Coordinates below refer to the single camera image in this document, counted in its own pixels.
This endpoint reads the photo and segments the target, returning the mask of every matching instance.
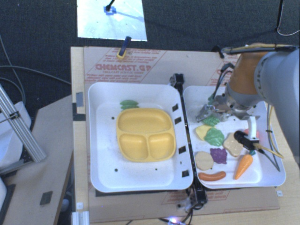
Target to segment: blue tape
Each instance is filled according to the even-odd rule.
[[[105,14],[108,15],[108,16],[114,15],[114,14],[117,13],[117,9],[113,6],[111,6],[111,10],[109,10],[108,12],[106,10],[106,7],[103,7],[103,9],[104,9]]]
[[[120,52],[119,52],[119,56],[123,56],[124,55],[124,52],[125,52],[125,50],[126,50],[126,48],[128,47],[128,45],[129,45],[129,43],[130,43],[130,41],[131,41],[131,37],[126,37],[125,38],[125,41],[124,41],[124,43],[123,43],[123,45],[122,45],[122,47],[121,47],[121,50],[120,50]]]

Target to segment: toy cookie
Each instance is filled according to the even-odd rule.
[[[203,171],[211,169],[214,165],[214,160],[208,152],[198,152],[195,156],[195,162],[197,167]]]

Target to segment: toy bread slice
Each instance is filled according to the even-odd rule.
[[[238,157],[243,150],[243,145],[235,140],[234,133],[230,133],[224,141],[223,147],[234,157]]]

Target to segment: wooden table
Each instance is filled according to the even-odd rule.
[[[87,149],[86,149],[86,130],[85,121],[80,119],[82,114],[85,114],[85,104],[76,107],[76,97],[83,93],[84,96],[84,54],[83,48],[71,48],[71,63],[72,63],[72,102],[75,104],[75,114],[78,119],[73,123],[74,127],[74,159],[75,159],[75,199],[76,202],[81,202],[82,207],[77,207],[77,212],[89,211],[89,195],[87,182]],[[278,124],[277,118],[274,115],[271,118],[273,131],[276,135],[277,144],[283,156],[285,157],[284,167],[286,172],[286,181],[276,190],[282,196],[279,200],[279,210],[261,210],[251,212],[236,212],[223,213],[214,215],[194,216],[191,224],[201,225],[252,225],[252,224],[298,224],[300,221],[300,176],[299,167],[294,161],[292,152],[287,145],[283,133]],[[102,225],[125,225],[126,221],[121,222],[106,222],[93,223]],[[135,220],[132,225],[157,225],[165,224],[157,219]]]
[[[61,203],[73,164],[71,96],[38,111],[32,134],[47,157],[4,179],[15,184],[4,225],[57,224]],[[43,194],[50,200],[40,205]]]

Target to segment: cardboard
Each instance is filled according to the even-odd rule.
[[[124,60],[117,60],[118,48],[85,47],[83,50],[83,58],[76,61],[75,69],[84,66],[85,83],[84,88],[81,89],[78,84],[75,84],[75,92],[85,94],[86,114],[88,114],[86,94],[95,82],[117,82],[121,78],[119,82],[168,84],[174,73],[183,73],[184,88],[191,85],[215,85],[220,68],[228,62],[235,64],[238,59],[237,55],[221,59],[218,53],[212,52],[128,49],[127,57]],[[86,116],[89,170],[88,120]],[[184,206],[181,206],[187,198],[185,190],[101,194],[96,192],[90,181],[88,187],[88,210],[91,223],[186,216]],[[207,198],[207,204],[195,211],[195,215],[279,209],[277,194],[273,187],[211,190],[207,192]]]

